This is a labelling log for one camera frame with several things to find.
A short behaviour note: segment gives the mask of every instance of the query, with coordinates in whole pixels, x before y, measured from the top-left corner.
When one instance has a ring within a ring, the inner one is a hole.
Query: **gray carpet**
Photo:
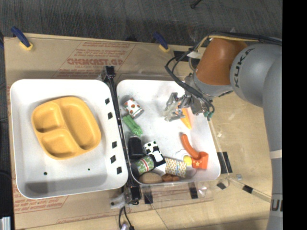
[[[282,38],[283,0],[0,0],[0,30],[194,45],[212,30]],[[5,62],[0,52],[0,172],[10,174]],[[0,194],[11,196],[0,184]]]

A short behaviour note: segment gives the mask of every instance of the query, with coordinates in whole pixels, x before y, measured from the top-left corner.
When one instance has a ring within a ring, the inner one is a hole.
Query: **yellow divided plate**
[[[57,160],[89,152],[101,140],[91,110],[77,97],[63,97],[41,104],[32,112],[31,121],[41,147]]]

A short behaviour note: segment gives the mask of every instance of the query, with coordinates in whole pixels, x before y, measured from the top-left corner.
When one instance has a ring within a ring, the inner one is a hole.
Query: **black and white cow print object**
[[[148,155],[153,159],[155,167],[166,163],[155,141],[151,141],[143,145],[143,152],[145,155]]]

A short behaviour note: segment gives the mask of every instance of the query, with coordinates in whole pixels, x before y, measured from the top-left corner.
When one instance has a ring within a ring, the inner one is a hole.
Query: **green can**
[[[134,163],[138,169],[139,175],[154,169],[154,161],[150,156],[145,156]]]

